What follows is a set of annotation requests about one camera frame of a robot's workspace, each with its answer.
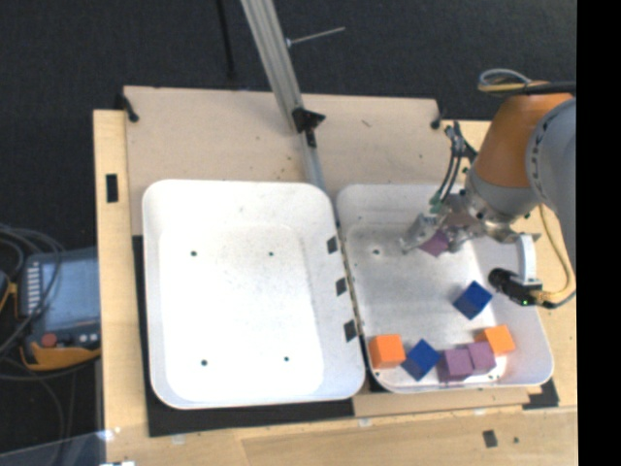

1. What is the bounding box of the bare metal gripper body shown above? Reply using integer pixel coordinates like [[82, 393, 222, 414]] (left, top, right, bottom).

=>
[[438, 192, 524, 246]]

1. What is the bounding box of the purple cube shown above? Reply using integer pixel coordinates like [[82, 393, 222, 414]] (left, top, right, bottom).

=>
[[466, 340, 498, 376], [436, 348, 475, 383], [417, 230, 450, 258]]

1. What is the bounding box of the white plastic tray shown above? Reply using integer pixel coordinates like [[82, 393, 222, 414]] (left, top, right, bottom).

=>
[[141, 178, 367, 411], [335, 183, 556, 395]]

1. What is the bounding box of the blue cube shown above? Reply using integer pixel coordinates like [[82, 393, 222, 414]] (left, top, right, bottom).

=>
[[451, 280, 494, 321], [400, 338, 443, 383]]

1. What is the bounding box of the orange cube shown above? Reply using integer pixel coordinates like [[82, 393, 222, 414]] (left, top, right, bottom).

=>
[[368, 333, 408, 370], [474, 323, 517, 357]]

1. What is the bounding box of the brown cardboard board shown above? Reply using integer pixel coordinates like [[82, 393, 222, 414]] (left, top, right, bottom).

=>
[[122, 84, 533, 419]]

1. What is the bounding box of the black cylinder on white bracket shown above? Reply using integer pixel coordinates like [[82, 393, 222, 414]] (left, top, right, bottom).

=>
[[487, 233, 545, 308]]

